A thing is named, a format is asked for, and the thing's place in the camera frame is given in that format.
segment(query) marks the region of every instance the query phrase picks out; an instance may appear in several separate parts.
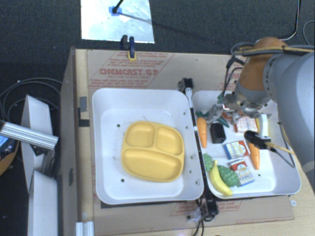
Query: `yellow plate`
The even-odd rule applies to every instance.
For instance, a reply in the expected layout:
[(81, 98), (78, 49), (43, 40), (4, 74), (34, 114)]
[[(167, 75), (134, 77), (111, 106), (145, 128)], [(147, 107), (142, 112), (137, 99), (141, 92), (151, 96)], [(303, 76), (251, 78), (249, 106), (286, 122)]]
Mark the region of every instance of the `yellow plate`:
[(183, 137), (170, 126), (137, 121), (125, 132), (122, 164), (135, 177), (156, 182), (174, 181), (183, 171), (184, 158)]

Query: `dark carpet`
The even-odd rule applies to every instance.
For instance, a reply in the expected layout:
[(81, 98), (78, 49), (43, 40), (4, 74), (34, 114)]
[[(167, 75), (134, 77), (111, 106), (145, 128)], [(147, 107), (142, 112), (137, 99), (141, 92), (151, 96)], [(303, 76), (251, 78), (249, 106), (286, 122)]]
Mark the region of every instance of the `dark carpet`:
[[(139, 51), (228, 54), (238, 42), (290, 35), (297, 8), (297, 0), (149, 1), (156, 43), (136, 44)], [(302, 0), (298, 33), (289, 45), (305, 44), (302, 28), (314, 14), (315, 0)], [(314, 44), (314, 24), (307, 25), (305, 34)], [(0, 0), (0, 93), (28, 78), (61, 81), (71, 46), (119, 49), (118, 42), (81, 39), (80, 0)], [(33, 85), (12, 92), (8, 106), (25, 93), (58, 104), (56, 95)], [(22, 109), (19, 104), (12, 111), (12, 122), (19, 123)], [(0, 177), (0, 236), (25, 236), (28, 193), (23, 163), (16, 158), (12, 165)]]

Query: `toy banana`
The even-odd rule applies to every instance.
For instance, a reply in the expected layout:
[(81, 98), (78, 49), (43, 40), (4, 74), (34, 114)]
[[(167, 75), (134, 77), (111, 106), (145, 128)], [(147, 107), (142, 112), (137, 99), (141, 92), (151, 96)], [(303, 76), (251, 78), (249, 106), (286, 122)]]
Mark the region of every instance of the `toy banana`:
[(213, 167), (209, 172), (210, 180), (217, 191), (227, 196), (231, 196), (232, 190), (221, 179), (217, 163), (218, 163), (217, 160), (213, 161)]

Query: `toy carrot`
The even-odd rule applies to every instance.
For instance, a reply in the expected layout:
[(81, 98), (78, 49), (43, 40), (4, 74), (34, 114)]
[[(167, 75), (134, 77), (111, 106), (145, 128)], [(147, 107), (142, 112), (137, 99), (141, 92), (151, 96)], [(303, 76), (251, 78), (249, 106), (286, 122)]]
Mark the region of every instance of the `toy carrot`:
[(249, 143), (248, 147), (251, 151), (252, 164), (254, 165), (256, 170), (259, 170), (259, 164), (260, 164), (259, 148), (255, 147), (255, 145), (252, 143)]
[(202, 114), (199, 112), (196, 113), (198, 116), (197, 119), (197, 128), (198, 128), (198, 133), (199, 133), (199, 138), (201, 141), (201, 145), (203, 148), (207, 147), (207, 121), (204, 117), (202, 117)]

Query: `cable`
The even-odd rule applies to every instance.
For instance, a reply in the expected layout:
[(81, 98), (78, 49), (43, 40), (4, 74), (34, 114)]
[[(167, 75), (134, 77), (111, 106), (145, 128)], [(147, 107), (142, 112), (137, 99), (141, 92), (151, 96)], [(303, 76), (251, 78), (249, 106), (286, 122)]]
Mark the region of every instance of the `cable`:
[(303, 25), (303, 30), (302, 30), (302, 34), (303, 34), (304, 40), (305, 40), (305, 42), (306, 42), (308, 45), (311, 45), (311, 44), (310, 44), (309, 41), (306, 39), (306, 36), (305, 36), (305, 27), (306, 27), (306, 25), (308, 25), (308, 24), (310, 24), (310, 23), (315, 23), (315, 21), (314, 21), (314, 20), (307, 21), (307, 22)]
[(214, 216), (211, 216), (210, 219), (207, 219), (207, 217), (205, 217), (205, 218), (203, 219), (203, 221), (210, 222), (210, 221), (212, 221), (214, 218), (215, 218)]
[(226, 89), (227, 89), (228, 84), (230, 83), (230, 80), (231, 80), (231, 78), (232, 78), (232, 76), (233, 76), (233, 73), (234, 73), (236, 70), (240, 70), (240, 69), (243, 69), (243, 68), (242, 68), (242, 67), (236, 67), (236, 68), (234, 68), (234, 69), (232, 70), (232, 72), (230, 73), (230, 75), (229, 75), (229, 77), (228, 77), (228, 79), (226, 80), (226, 83), (225, 83), (225, 85), (224, 85), (224, 88), (223, 88), (223, 91), (222, 91), (222, 97), (224, 97), (224, 95), (225, 95), (225, 91), (226, 91)]
[(242, 55), (242, 56), (253, 56), (253, 55), (261, 55), (261, 54), (277, 54), (277, 53), (288, 53), (293, 55), (303, 55), (306, 53), (311, 53), (314, 50), (309, 49), (309, 46), (305, 46), (305, 48), (295, 48), (295, 47), (266, 47), (259, 49), (246, 49), (242, 51), (231, 50), (232, 55)]
[(5, 112), (5, 102), (6, 102), (6, 99), (8, 97), (8, 95), (14, 90), (16, 89), (17, 87), (19, 86), (22, 86), (22, 85), (28, 85), (28, 84), (39, 84), (39, 85), (44, 85), (44, 86), (47, 86), (47, 87), (50, 87), (51, 89), (53, 89), (57, 94), (60, 94), (60, 92), (52, 85), (48, 84), (48, 83), (45, 83), (45, 82), (40, 82), (40, 81), (27, 81), (27, 82), (20, 82), (18, 84), (15, 84), (11, 87), (9, 87), (7, 90), (5, 90), (1, 95), (0, 97), (2, 97), (4, 94), (4, 99), (3, 99), (3, 104), (2, 104), (2, 111), (3, 111), (3, 114), (4, 114), (4, 118), (7, 119), (7, 116), (6, 116), (6, 112)]
[[(55, 104), (53, 104), (52, 102), (50, 102), (49, 100), (45, 100), (45, 99), (38, 98), (38, 97), (35, 97), (35, 98), (36, 98), (37, 100), (43, 101), (43, 102), (45, 102), (45, 103), (47, 103), (47, 104), (50, 104), (50, 105), (53, 107), (53, 108), (50, 109), (50, 110), (54, 110), (54, 109), (58, 110), (58, 107), (57, 107)], [(25, 100), (25, 98), (20, 99), (20, 100), (14, 102), (14, 103), (10, 106), (10, 108), (9, 108), (7, 114), (6, 114), (8, 122), (11, 122), (11, 121), (10, 121), (10, 113), (11, 113), (11, 110), (13, 109), (13, 107), (14, 107), (16, 104), (18, 104), (18, 103), (20, 103), (21, 101), (24, 101), (24, 100)]]
[(3, 113), (1, 100), (0, 100), (0, 112), (1, 112), (1, 117), (2, 117), (1, 119), (4, 120), (4, 113)]
[(285, 39), (280, 39), (282, 41), (289, 40), (293, 38), (297, 34), (297, 28), (298, 28), (298, 23), (299, 23), (299, 17), (300, 17), (300, 8), (301, 8), (301, 2), (302, 0), (297, 0), (297, 8), (296, 8), (296, 16), (295, 16), (295, 25), (294, 25), (294, 31), (291, 34), (290, 37), (287, 37)]
[(28, 81), (35, 81), (35, 80), (47, 80), (47, 81), (52, 81), (52, 82), (56, 82), (56, 83), (59, 83), (59, 84), (63, 84), (61, 81), (58, 81), (58, 80), (55, 80), (55, 79), (51, 79), (51, 78), (45, 78), (45, 77), (36, 77), (36, 78), (30, 78), (30, 79), (26, 79), (26, 80), (23, 80), (23, 81), (19, 81), (15, 84), (13, 84), (12, 86), (8, 87), (5, 91), (3, 91), (1, 94), (0, 94), (0, 97), (2, 97), (8, 90), (10, 90), (12, 87), (20, 84), (20, 83), (23, 83), (23, 82), (28, 82)]
[[(282, 123), (281, 123), (281, 121), (280, 121), (280, 117), (278, 117), (278, 124), (279, 124), (279, 128), (280, 128), (280, 133), (281, 133), (281, 136), (282, 136), (282, 139), (283, 139), (283, 142), (284, 142), (284, 144), (285, 144), (285, 147), (287, 148), (287, 149), (290, 149), (290, 143), (289, 143), (289, 141), (288, 141), (288, 138), (287, 138), (287, 136), (286, 136), (286, 133), (285, 133), (285, 131), (284, 131), (284, 129), (283, 129), (283, 126), (282, 126)], [(293, 159), (293, 155), (292, 154), (289, 154), (289, 156), (290, 156), (290, 159), (291, 159), (291, 162), (292, 162), (292, 164), (293, 164), (293, 168), (295, 168), (296, 167), (296, 165), (295, 165), (295, 162), (294, 162), (294, 159)]]
[(274, 153), (276, 153), (279, 157), (281, 157), (288, 165), (290, 165), (292, 168), (295, 168), (295, 164), (294, 164), (294, 162), (293, 162), (293, 164), (291, 164), (288, 160), (286, 160), (285, 158), (284, 158), (284, 156), (283, 155), (281, 155), (275, 148), (271, 148), (271, 151), (272, 152), (274, 152)]
[(49, 163), (49, 168), (48, 168), (49, 170), (51, 169), (51, 166), (52, 166), (52, 164), (51, 164), (51, 163), (52, 163), (52, 162), (53, 162), (53, 160), (55, 160), (55, 159), (56, 159), (56, 156), (54, 156), (54, 157), (50, 160), (50, 163)]
[(293, 155), (294, 155), (294, 152), (293, 152), (293, 151), (291, 151), (291, 150), (289, 150), (289, 149), (286, 149), (286, 148), (284, 148), (284, 147), (278, 146), (278, 145), (276, 145), (276, 144), (273, 144), (273, 143), (271, 143), (271, 142), (265, 142), (265, 144), (266, 144), (267, 146), (269, 146), (269, 147), (278, 148), (278, 149), (281, 149), (281, 150), (283, 150), (283, 151), (285, 151), (285, 152), (287, 152), (287, 153), (290, 153), (290, 154), (293, 154)]
[(234, 55), (234, 54), (233, 54), (234, 49), (236, 49), (237, 47), (238, 47), (238, 49), (239, 49), (239, 48), (245, 48), (245, 47), (247, 47), (247, 48), (249, 48), (249, 49), (252, 49), (253, 46), (254, 46), (253, 43), (241, 42), (241, 43), (238, 43), (238, 44), (233, 45), (230, 52), (231, 52), (232, 55)]
[(201, 224), (201, 234), (200, 234), (200, 236), (203, 236), (203, 231), (204, 231), (204, 223), (203, 223), (203, 220), (200, 220), (199, 221), (199, 223), (198, 223), (198, 225), (197, 225), (197, 228), (196, 228), (196, 231), (195, 231), (195, 233), (192, 235), (192, 236), (196, 236), (197, 235), (197, 233), (198, 233), (198, 231), (199, 231), (199, 228), (200, 228), (200, 224)]
[(200, 207), (200, 206), (202, 205), (202, 200), (201, 200), (201, 198), (196, 199), (195, 201), (196, 201), (196, 204), (197, 204), (198, 207)]

